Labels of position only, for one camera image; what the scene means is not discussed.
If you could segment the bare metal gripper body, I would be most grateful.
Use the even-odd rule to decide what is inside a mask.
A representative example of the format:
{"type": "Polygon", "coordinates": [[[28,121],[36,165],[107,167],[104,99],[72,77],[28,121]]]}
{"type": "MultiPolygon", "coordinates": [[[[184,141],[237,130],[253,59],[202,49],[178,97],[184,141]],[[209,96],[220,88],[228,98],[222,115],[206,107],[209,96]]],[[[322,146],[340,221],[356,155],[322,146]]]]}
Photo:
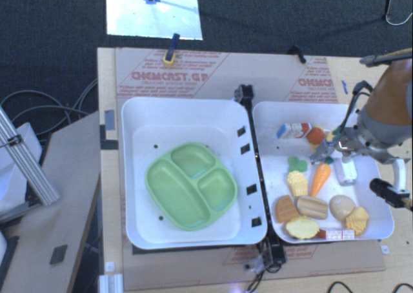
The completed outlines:
{"type": "Polygon", "coordinates": [[[351,148],[354,155],[370,156],[379,163],[392,163],[397,157],[388,148],[390,145],[375,138],[365,127],[346,127],[342,132],[334,131],[335,149],[351,148]]]}

